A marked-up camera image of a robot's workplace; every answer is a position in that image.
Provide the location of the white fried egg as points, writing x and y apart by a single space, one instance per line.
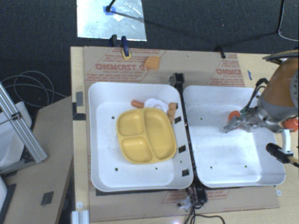
154 102

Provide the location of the black cylinder on white bracket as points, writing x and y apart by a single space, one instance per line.
279 151

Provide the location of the yellow divided plate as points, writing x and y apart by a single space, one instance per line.
146 135

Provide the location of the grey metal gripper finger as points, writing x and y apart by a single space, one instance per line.
251 128
233 125

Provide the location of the orange round object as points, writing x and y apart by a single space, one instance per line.
234 114
292 124

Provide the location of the orange sausage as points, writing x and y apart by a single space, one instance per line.
137 103

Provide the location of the brown cardboard board red print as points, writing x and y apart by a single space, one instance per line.
205 64

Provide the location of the thin black rod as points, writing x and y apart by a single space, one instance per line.
188 134

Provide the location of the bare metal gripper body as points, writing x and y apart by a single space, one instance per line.
255 118

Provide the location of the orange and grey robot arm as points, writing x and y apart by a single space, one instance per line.
280 87

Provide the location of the tan bread piece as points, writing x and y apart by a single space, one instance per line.
172 112

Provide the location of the white plastic tray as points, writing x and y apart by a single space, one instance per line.
229 153
105 143

